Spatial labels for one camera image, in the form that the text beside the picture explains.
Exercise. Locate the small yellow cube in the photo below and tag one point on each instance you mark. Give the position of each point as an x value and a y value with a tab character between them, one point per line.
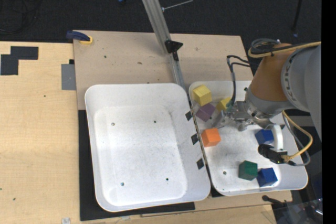
223	105

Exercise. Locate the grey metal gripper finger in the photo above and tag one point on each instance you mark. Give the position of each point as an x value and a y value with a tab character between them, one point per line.
220	119
242	126

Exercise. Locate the white plastic tray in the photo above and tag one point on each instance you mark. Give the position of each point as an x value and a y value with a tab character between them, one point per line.
233	149
141	149

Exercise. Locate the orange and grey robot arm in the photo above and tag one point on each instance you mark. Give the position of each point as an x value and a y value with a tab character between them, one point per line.
294	78

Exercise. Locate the blue cube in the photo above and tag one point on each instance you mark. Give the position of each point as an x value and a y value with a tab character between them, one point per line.
267	177
263	136

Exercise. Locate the orange cube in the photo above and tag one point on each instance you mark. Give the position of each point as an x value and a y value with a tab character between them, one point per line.
210	137

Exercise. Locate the pale wood board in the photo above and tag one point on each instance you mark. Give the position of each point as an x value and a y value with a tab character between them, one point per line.
126	63

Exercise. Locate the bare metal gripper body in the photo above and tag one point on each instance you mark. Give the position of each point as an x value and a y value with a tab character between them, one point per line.
240	112

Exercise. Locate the green cube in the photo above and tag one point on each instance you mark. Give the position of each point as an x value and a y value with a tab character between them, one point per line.
247	170

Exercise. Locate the purple cube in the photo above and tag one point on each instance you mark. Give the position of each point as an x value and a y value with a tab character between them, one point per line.
205	112

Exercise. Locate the black cylinder on white bracket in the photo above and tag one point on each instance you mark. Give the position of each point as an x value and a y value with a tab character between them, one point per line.
277	139

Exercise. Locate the large yellow cube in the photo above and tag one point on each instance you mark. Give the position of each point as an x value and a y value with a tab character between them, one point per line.
202	94

